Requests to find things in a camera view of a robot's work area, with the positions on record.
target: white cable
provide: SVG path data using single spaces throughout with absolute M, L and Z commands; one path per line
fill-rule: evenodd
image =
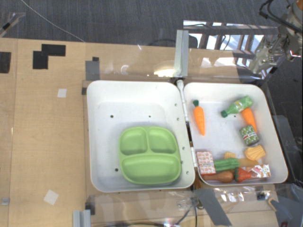
M 56 24 L 52 23 L 51 21 L 49 21 L 47 18 L 45 18 L 44 16 L 42 16 L 41 14 L 39 14 L 36 10 L 34 10 L 31 6 L 29 6 L 26 2 L 24 2 L 24 0 L 21 0 L 30 10 L 32 10 L 34 13 L 36 13 L 38 16 L 40 16 L 41 18 L 43 18 L 45 21 L 47 21 L 48 23 L 50 23 L 52 26 L 55 26 L 56 28 L 62 30 L 63 32 L 68 33 L 69 35 L 75 37 L 76 39 L 85 42 L 84 40 L 82 40 L 81 38 L 77 37 L 76 35 L 73 35 L 72 33 L 60 28 L 59 26 L 57 26 Z

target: bottle label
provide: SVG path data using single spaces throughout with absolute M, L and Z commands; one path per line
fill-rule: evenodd
M 236 109 L 238 110 L 238 112 L 241 112 L 244 110 L 244 106 L 240 101 L 236 101 L 233 104 L 236 106 Z

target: small box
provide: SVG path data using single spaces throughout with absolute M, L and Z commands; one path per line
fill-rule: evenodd
M 196 158 L 200 175 L 213 175 L 216 173 L 211 151 L 197 151 Z
M 251 178 L 266 178 L 270 177 L 269 165 L 262 164 L 256 166 L 247 166 L 243 168 L 251 174 Z

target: red and white box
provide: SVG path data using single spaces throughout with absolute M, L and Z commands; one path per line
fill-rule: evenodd
M 196 158 L 198 169 L 201 176 L 214 175 L 216 170 L 214 168 L 214 160 L 211 151 L 197 151 Z

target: green can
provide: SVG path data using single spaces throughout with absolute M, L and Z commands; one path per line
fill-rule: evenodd
M 246 144 L 246 146 L 252 146 L 260 141 L 254 128 L 251 125 L 247 125 L 240 129 L 241 136 Z

